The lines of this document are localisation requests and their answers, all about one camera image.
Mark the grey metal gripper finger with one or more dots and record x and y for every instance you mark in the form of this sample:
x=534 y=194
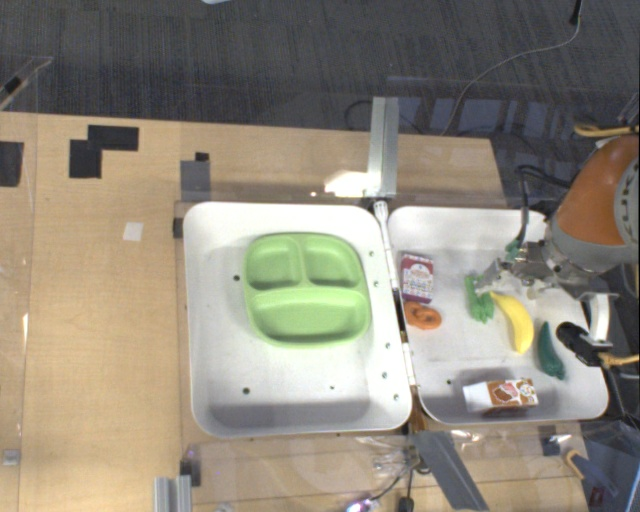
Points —
x=536 y=292
x=489 y=275

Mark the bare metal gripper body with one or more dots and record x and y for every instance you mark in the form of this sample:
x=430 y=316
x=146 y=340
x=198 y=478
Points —
x=532 y=262

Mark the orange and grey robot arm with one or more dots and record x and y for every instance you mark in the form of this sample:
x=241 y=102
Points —
x=595 y=200

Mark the light green broccoli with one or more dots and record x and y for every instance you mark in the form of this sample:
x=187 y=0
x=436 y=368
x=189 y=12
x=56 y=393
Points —
x=479 y=305

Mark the yellow banana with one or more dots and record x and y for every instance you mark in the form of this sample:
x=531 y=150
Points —
x=517 y=320

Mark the dark green pepper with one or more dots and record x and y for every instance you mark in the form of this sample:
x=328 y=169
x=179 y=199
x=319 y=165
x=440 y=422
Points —
x=549 y=355

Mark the purple and white carton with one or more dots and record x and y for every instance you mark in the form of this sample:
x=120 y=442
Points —
x=416 y=277

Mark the white plastic tray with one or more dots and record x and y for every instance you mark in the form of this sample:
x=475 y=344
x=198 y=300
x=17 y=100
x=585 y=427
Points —
x=450 y=355
x=300 y=380

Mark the brown and white carton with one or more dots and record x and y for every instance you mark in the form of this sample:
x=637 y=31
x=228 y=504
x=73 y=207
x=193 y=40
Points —
x=505 y=395

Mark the green divided plate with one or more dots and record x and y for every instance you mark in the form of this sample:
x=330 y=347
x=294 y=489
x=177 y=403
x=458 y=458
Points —
x=307 y=310

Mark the black cylinder on white bracket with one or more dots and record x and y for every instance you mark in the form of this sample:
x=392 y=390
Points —
x=580 y=342

